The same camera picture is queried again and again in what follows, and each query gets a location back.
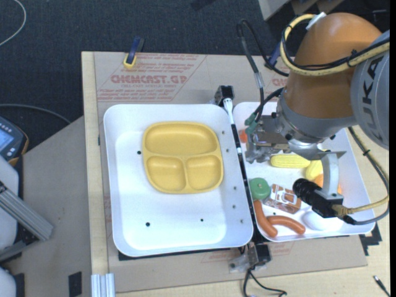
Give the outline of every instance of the cardboard sheet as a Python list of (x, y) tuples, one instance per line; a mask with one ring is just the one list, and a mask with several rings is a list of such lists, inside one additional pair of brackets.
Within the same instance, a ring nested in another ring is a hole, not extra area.
[[(210, 103), (220, 85), (233, 86), (234, 105), (259, 100), (251, 67), (244, 56), (157, 53), (142, 53), (137, 56), (134, 68), (126, 70), (123, 67), (125, 53), (94, 52), (101, 142), (104, 142), (103, 115), (110, 106), (118, 103)], [(264, 67), (261, 57), (255, 56), (254, 59), (262, 73), (266, 95), (286, 85), (286, 77)], [(286, 71), (281, 60), (277, 67)], [(228, 268), (228, 261), (239, 256), (237, 249), (120, 260), (112, 237), (104, 144), (101, 144), (101, 158), (108, 261), (110, 272), (115, 275), (117, 292), (220, 282), (244, 277), (244, 273), (230, 273)], [(272, 261), (266, 268), (257, 271), (259, 277), (360, 267), (367, 264), (357, 235), (269, 243), (269, 247)]]

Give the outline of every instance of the black cable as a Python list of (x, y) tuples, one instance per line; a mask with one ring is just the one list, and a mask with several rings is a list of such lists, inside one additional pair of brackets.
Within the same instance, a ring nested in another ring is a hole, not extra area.
[(262, 110), (264, 109), (264, 105), (268, 101), (270, 101), (272, 98), (279, 97), (280, 94), (282, 93), (282, 91), (283, 91), (283, 87), (276, 89), (276, 91), (270, 93), (265, 100), (262, 100), (262, 105), (260, 105), (254, 112), (254, 114), (257, 114), (256, 118), (254, 119), (256, 122), (259, 122), (259, 120), (261, 118), (261, 114), (262, 114)]
[[(371, 157), (371, 155), (369, 154), (370, 151), (365, 149), (365, 147), (363, 146), (363, 144), (361, 143), (361, 141), (357, 137), (357, 135), (355, 133), (355, 130), (353, 130), (352, 127), (348, 127), (348, 130), (349, 130), (350, 134), (352, 135), (352, 138), (355, 140), (355, 142), (358, 144), (359, 148), (362, 150), (363, 155), (365, 157), (367, 157), (367, 159), (370, 161), (370, 163), (372, 164), (372, 166), (374, 167), (374, 169), (378, 173), (378, 175), (381, 178), (382, 182), (385, 184), (387, 193), (389, 195), (389, 181), (387, 179), (386, 174), (384, 173), (384, 170)], [(344, 216), (342, 220), (344, 220), (345, 222), (347, 222), (347, 223), (349, 223), (351, 225), (366, 225), (368, 223), (376, 222), (376, 221), (384, 218), (388, 213), (389, 213), (389, 202), (388, 202), (388, 206), (387, 206), (386, 211), (384, 213), (380, 214), (378, 217), (374, 217), (372, 219), (368, 219), (368, 220), (364, 220), (364, 221), (356, 221), (355, 219), (353, 219), (352, 217), (347, 215), (347, 216)]]
[[(301, 25), (301, 24), (307, 24), (309, 23), (309, 20), (304, 20), (301, 21), (300, 23), (298, 23), (297, 25)], [(377, 48), (378, 46), (381, 46), (383, 44), (386, 44), (390, 41), (390, 38), (386, 38), (385, 40), (379, 41), (373, 45), (368, 46), (367, 48), (357, 52), (352, 52), (350, 56), (344, 57), (344, 58), (340, 58), (336, 61), (332, 61), (332, 62), (327, 62), (325, 64), (309, 64), (309, 65), (299, 65), (297, 63), (294, 62), (294, 60), (291, 58), (291, 56), (289, 55), (288, 51), (287, 51), (287, 47), (286, 47), (286, 38), (285, 38), (285, 32), (286, 29), (288, 27), (286, 27), (283, 31), (282, 31), (282, 38), (281, 38), (281, 43), (283, 45), (283, 49), (285, 50), (285, 55), (286, 58), (289, 60), (289, 62), (291, 62), (295, 67), (300, 68), (300, 69), (304, 69), (307, 71), (318, 71), (321, 69), (331, 69), (334, 67), (337, 67), (341, 64), (344, 64), (346, 62), (350, 62), (351, 60), (353, 60), (354, 58), (357, 58), (359, 56), (362, 56), (363, 54), (373, 50), (374, 48)]]
[(52, 114), (53, 116), (56, 116), (57, 118), (62, 119), (64, 122), (66, 122), (68, 124), (71, 123), (71, 121), (66, 119), (64, 116), (61, 116), (60, 114), (57, 114), (54, 111), (47, 110), (47, 109), (44, 109), (44, 108), (40, 108), (40, 107), (37, 107), (37, 106), (20, 105), (18, 103), (2, 103), (2, 104), (0, 104), (0, 108), (26, 108), (26, 109), (38, 110), (38, 111), (41, 111), (41, 112)]
[(242, 25), (245, 25), (245, 26), (249, 29), (250, 33), (251, 33), (252, 36), (253, 36), (254, 41), (256, 42), (256, 45), (257, 45), (258, 49), (259, 49), (259, 51), (260, 51), (260, 54), (261, 54), (261, 56), (263, 57), (265, 63), (266, 63), (267, 66), (268, 66), (268, 68), (271, 69), (271, 70), (273, 70), (274, 72), (276, 72), (276, 73), (282, 75), (282, 76), (288, 77), (289, 74), (287, 74), (286, 72), (280, 71), (279, 69), (277, 69), (277, 68), (269, 61), (267, 55), (265, 55), (265, 52), (264, 52), (263, 48), (261, 47), (261, 45), (260, 45), (260, 43), (259, 43), (259, 40), (258, 40), (258, 38), (257, 38), (257, 35), (256, 35), (256, 33), (255, 33), (255, 31), (254, 31), (252, 25), (251, 25), (247, 20), (245, 20), (245, 19), (240, 20), (239, 23), (238, 23), (238, 25), (236, 26), (236, 28), (237, 28), (237, 33), (238, 33), (238, 37), (244, 39), (244, 34), (243, 34), (243, 27), (242, 27)]
[(284, 290), (278, 290), (278, 289), (275, 289), (275, 288), (269, 288), (269, 287), (266, 287), (266, 286), (264, 286), (263, 284), (261, 284), (259, 281), (258, 281), (258, 279), (253, 275), (253, 273), (252, 273), (252, 270), (254, 270), (254, 267), (255, 266), (252, 266), (250, 269), (248, 269), (247, 271), (246, 271), (246, 274), (245, 274), (245, 278), (244, 278), (244, 281), (243, 281), (243, 295), (244, 295), (244, 297), (249, 297), (249, 295), (246, 293), (246, 286), (248, 285), (248, 280), (249, 280), (249, 277), (251, 276), (252, 278), (253, 278), (253, 280), (261, 287), (261, 288), (263, 288), (263, 289), (265, 289), (265, 290), (270, 290), (270, 291), (277, 291), (278, 293), (280, 293), (279, 295), (278, 295), (278, 297), (282, 297), (283, 295), (287, 295), (287, 292), (285, 292)]
[(378, 286), (380, 286), (380, 288), (384, 291), (384, 293), (390, 297), (390, 293), (388, 292), (388, 290), (386, 289), (385, 285), (381, 282), (381, 280), (378, 278), (377, 275), (374, 276), (374, 279), (376, 281), (376, 283), (378, 284)]
[[(252, 57), (252, 55), (249, 51), (249, 48), (248, 48), (248, 44), (246, 43), (246, 39), (243, 36), (243, 29), (242, 29), (241, 24), (236, 25), (236, 33), (238, 34), (238, 37), (241, 41), (243, 52), (245, 53), (245, 56), (246, 56), (247, 60), (249, 61), (250, 66), (252, 67), (253, 73), (259, 74), (260, 73), (259, 69), (257, 68), (257, 65), (255, 64), (255, 62), (253, 60), (253, 57)], [(256, 109), (257, 113), (259, 111), (262, 111), (262, 105), (264, 102), (264, 89), (262, 87), (260, 87), (259, 90), (260, 90), (260, 104)]]

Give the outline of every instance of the yellow clamp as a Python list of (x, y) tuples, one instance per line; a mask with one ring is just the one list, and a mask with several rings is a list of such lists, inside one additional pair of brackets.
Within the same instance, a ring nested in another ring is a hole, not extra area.
[(136, 63), (136, 53), (140, 52), (143, 48), (144, 39), (136, 36), (131, 46), (131, 50), (124, 58), (124, 67), (131, 69)]

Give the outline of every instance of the dark carpet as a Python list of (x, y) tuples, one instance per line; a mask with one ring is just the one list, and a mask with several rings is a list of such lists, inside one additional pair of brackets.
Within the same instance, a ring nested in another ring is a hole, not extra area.
[[(135, 35), (144, 51), (243, 54), (235, 26), (247, 19), (270, 54), (295, 16), (290, 4), (264, 21), (258, 0), (19, 0), (27, 21), (0, 46), (0, 105), (22, 104), (54, 111), (70, 121), (83, 114), (82, 51), (128, 52)], [(335, 11), (361, 15), (382, 32), (390, 27), (390, 0), (346, 0)], [(312, 8), (308, 12), (317, 12)], [(20, 26), (23, 12), (0, 0), (0, 43)], [(252, 44), (252, 53), (258, 49)], [(67, 123), (29, 108), (0, 107), (38, 145)]]

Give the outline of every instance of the metal bracket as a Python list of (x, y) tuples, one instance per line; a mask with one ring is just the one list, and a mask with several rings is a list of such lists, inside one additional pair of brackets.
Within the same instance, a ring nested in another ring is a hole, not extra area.
[(114, 274), (91, 275), (92, 297), (115, 297), (116, 285), (114, 284)]
[(251, 242), (247, 245), (247, 250), (245, 250), (242, 255), (228, 261), (228, 269), (230, 273), (246, 272), (252, 267), (261, 269), (266, 267), (266, 263), (270, 260), (271, 255), (268, 245)]
[(324, 181), (322, 190), (317, 193), (326, 199), (343, 198), (342, 195), (337, 194), (337, 189), (339, 182), (338, 159), (344, 154), (345, 151), (318, 153), (323, 165)]
[[(0, 208), (16, 219), (26, 230), (40, 241), (50, 238), (53, 226), (41, 215), (36, 213), (21, 198), (10, 191), (0, 181)], [(19, 241), (0, 252), (0, 262), (22, 252), (28, 244)]]

